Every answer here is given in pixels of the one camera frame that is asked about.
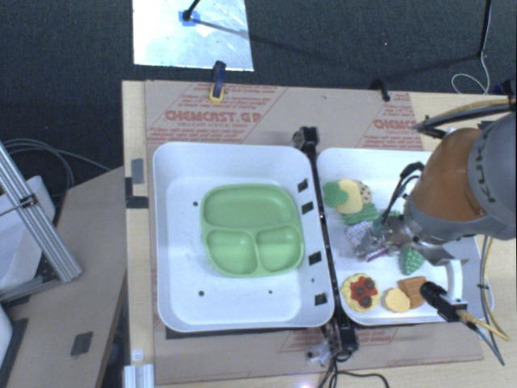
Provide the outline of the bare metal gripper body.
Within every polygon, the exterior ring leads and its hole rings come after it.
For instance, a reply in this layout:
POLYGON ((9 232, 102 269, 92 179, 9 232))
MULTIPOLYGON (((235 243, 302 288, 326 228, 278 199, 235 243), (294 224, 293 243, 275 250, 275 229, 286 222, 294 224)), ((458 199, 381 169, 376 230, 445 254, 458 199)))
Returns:
POLYGON ((443 260, 443 247, 432 241, 425 241, 419 230, 413 231, 405 223, 393 222, 384 228, 385 242, 394 249, 405 248, 416 250, 431 264, 440 264, 443 260))

